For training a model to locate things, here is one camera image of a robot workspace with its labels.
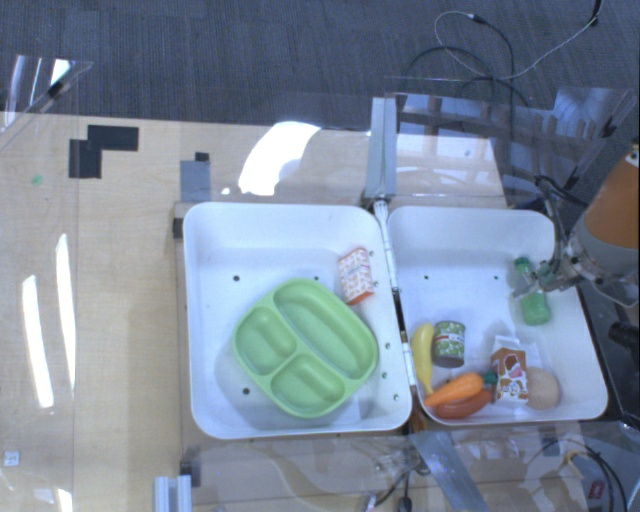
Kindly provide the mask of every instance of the white cable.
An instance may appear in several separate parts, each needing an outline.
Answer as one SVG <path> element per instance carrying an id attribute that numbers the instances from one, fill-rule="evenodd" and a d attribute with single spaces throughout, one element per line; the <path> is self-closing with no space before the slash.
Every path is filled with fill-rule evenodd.
<path id="1" fill-rule="evenodd" d="M 435 21 L 433 22 L 433 32 L 436 36 L 436 40 L 438 41 L 438 44 L 440 46 L 446 46 L 444 44 L 444 42 L 442 41 L 440 34 L 438 34 L 438 22 L 444 18 L 445 16 L 450 16 L 450 15 L 460 15 L 460 16 L 465 16 L 471 20 L 474 19 L 474 14 L 469 13 L 469 12 L 463 12 L 463 11 L 446 11 L 443 12 L 442 14 L 440 14 Z M 499 77 L 499 80 L 511 80 L 512 78 L 518 78 L 521 77 L 522 75 L 528 73 L 529 71 L 531 71 L 533 68 L 535 68 L 538 64 L 540 64 L 540 62 L 542 62 L 544 59 L 546 59 L 549 55 L 551 55 L 552 53 L 557 52 L 558 50 L 560 50 L 561 48 L 565 47 L 566 45 L 568 45 L 571 41 L 573 41 L 576 37 L 578 37 L 580 34 L 582 34 L 585 30 L 587 30 L 591 25 L 593 25 L 593 23 L 597 20 L 597 16 L 593 16 L 589 22 L 582 27 L 580 30 L 578 30 L 575 34 L 573 34 L 569 39 L 567 39 L 566 41 L 563 41 L 562 43 L 560 43 L 558 46 L 555 46 L 554 48 L 552 48 L 551 50 L 549 50 L 547 53 L 541 55 L 540 57 L 538 57 L 535 61 L 533 61 L 533 63 L 531 65 L 529 65 L 528 67 L 526 67 L 525 69 L 523 69 L 522 71 L 514 74 L 514 75 L 509 75 L 509 76 L 502 76 Z M 454 55 L 451 51 L 447 50 L 447 53 L 453 57 L 459 64 L 461 64 L 462 66 L 464 66 L 466 69 L 468 69 L 469 71 L 471 71 L 472 73 L 475 73 L 476 75 L 484 75 L 484 73 L 478 71 L 477 69 L 475 69 L 474 67 L 466 64 L 465 62 L 463 62 L 462 60 L 460 60 L 458 57 L 456 57 L 456 55 Z"/>

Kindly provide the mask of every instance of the tin can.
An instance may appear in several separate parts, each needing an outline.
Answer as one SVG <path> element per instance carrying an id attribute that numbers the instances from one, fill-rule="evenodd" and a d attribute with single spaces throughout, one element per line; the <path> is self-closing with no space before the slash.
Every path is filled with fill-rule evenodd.
<path id="1" fill-rule="evenodd" d="M 464 364 L 464 331 L 460 322 L 438 322 L 433 334 L 433 364 L 458 368 Z"/>

